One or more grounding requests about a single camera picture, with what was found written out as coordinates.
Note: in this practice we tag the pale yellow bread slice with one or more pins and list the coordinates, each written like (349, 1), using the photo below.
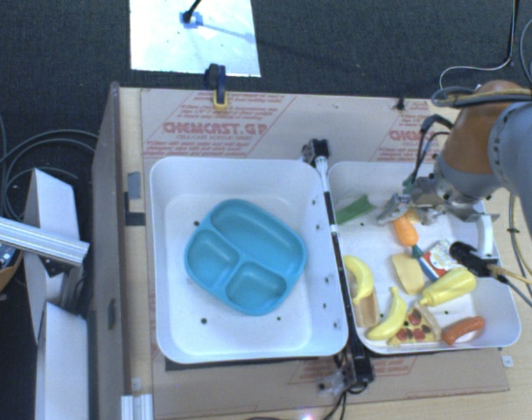
(408, 274)

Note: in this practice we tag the orange carrot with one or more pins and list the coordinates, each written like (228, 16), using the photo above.
(406, 232)

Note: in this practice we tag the blue divided plate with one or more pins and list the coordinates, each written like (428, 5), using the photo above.
(244, 256)

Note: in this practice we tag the yellow peeled banana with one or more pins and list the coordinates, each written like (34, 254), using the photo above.
(363, 274)

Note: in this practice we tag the white plastic tray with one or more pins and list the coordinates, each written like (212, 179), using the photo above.
(248, 177)
(480, 317)

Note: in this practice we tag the black cylinder on white bracket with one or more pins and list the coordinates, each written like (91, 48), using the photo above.
(467, 255)

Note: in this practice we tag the thin black and white rod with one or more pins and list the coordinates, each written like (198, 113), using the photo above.
(336, 243)

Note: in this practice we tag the white red blue carton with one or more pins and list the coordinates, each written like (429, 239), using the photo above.
(436, 258)

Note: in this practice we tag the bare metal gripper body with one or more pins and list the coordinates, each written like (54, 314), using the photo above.
(441, 193)

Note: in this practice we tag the pizza slice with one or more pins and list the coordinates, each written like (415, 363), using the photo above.
(417, 328)

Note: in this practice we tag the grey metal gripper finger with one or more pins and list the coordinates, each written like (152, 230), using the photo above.
(432, 217)
(389, 210)

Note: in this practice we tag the yellow mustard bottle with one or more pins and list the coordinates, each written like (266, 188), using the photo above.
(452, 284)

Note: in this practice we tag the orange-red sausage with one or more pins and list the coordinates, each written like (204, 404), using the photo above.
(463, 328)

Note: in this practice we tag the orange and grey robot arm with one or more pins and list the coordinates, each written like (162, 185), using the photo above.
(471, 142)

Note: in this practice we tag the brown cardboard board, red print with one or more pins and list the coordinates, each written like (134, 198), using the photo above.
(266, 125)

